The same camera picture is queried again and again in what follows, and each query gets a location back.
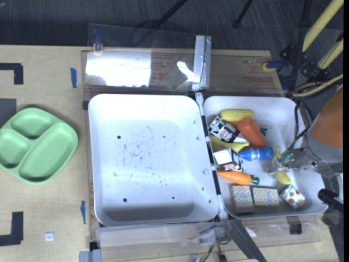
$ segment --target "yellow pole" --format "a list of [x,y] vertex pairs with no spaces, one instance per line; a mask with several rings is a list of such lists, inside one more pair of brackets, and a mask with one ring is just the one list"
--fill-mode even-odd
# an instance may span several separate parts
[[344,0],[332,0],[330,4],[325,8],[323,13],[315,21],[314,25],[311,26],[304,38],[303,50],[306,51],[320,32],[326,27],[327,23],[333,18],[337,11],[344,4]]
[[318,62],[318,66],[321,69],[326,69],[332,61],[336,59],[337,56],[339,56],[343,52],[344,47],[344,38],[342,38],[340,41],[336,42],[333,47],[326,53]]

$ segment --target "green plate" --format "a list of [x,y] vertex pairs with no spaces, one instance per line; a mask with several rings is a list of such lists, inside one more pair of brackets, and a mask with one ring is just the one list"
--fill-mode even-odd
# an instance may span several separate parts
[[43,184],[66,165],[77,143],[76,131],[66,122],[26,108],[0,129],[0,167],[25,182]]

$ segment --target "orange carrot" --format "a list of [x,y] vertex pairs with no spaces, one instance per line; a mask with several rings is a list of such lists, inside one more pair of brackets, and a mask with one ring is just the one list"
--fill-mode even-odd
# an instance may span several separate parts
[[217,174],[231,182],[245,186],[249,185],[250,183],[259,184],[260,182],[258,177],[252,178],[249,174],[244,172],[218,171]]

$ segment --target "wooden table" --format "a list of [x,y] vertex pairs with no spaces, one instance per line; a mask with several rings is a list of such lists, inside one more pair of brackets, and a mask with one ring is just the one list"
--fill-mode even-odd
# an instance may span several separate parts
[[[24,183],[0,170],[0,234],[10,233],[11,213],[23,211],[23,241],[0,247],[0,261],[78,261],[79,252],[89,249],[91,239],[86,152],[85,111],[82,108],[82,58],[86,47],[0,46],[1,63],[21,63],[24,84],[13,84],[12,71],[0,71],[0,98],[16,98],[17,111],[36,106],[69,123],[78,133],[79,144],[70,161],[50,182]],[[70,68],[77,71],[72,87]],[[80,205],[87,203],[86,224]],[[45,233],[54,232],[54,241]],[[328,227],[318,224],[321,240],[291,246],[262,247],[268,261],[339,261]],[[240,250],[225,252],[228,260],[244,260]],[[186,261],[186,257],[142,261]],[[216,253],[208,262],[217,261]]]

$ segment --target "blue cylinder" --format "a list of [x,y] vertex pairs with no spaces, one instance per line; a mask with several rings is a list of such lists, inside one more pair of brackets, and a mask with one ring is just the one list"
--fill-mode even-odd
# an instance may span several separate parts
[[238,155],[247,161],[268,160],[273,158],[274,152],[269,146],[249,147],[246,150],[240,151]]

